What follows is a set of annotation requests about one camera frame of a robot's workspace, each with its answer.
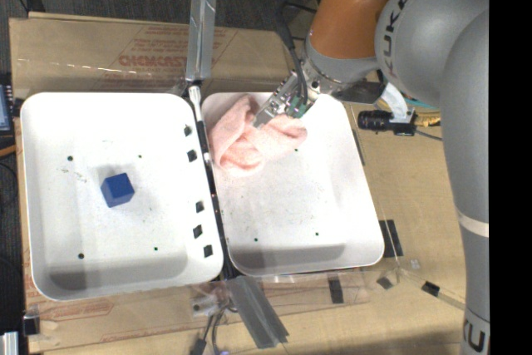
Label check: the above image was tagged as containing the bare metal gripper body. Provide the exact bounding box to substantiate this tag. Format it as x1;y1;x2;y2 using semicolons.
264;65;334;120

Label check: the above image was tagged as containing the pink cloth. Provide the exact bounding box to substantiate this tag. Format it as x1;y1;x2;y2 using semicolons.
207;93;309;175

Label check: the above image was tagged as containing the thin black and white rod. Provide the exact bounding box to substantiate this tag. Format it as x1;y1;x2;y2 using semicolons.
188;84;229;263

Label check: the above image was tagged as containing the white plastic tray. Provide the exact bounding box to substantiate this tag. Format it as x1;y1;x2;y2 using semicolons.
200;91;386;277
19;91;225;302

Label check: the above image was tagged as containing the blue cube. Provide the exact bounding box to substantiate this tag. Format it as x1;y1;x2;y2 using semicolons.
99;171;136;210

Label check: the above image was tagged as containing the brown cardboard board red print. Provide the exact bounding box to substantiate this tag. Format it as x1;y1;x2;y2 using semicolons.
8;11;372;354

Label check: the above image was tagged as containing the black cylinder on white bracket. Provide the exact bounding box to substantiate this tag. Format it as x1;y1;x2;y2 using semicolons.
357;81;417;137

